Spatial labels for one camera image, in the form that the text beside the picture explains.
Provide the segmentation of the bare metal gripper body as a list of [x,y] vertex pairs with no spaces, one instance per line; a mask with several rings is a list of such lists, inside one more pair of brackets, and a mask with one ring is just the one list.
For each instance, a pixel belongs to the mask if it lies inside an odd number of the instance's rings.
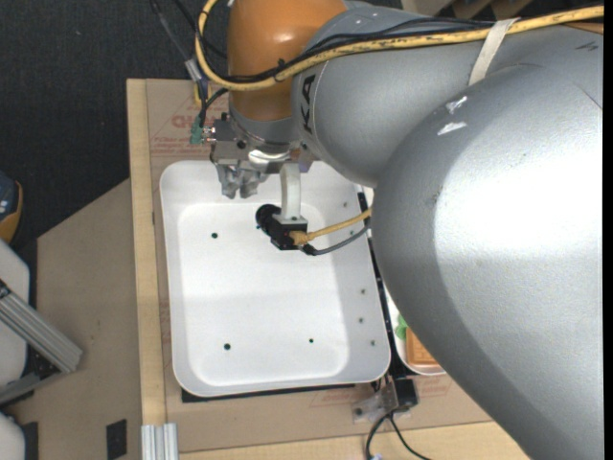
[[224,167],[272,174],[297,164],[306,173],[315,161],[290,118],[258,121],[230,112],[225,121],[214,122],[210,140],[211,160]]

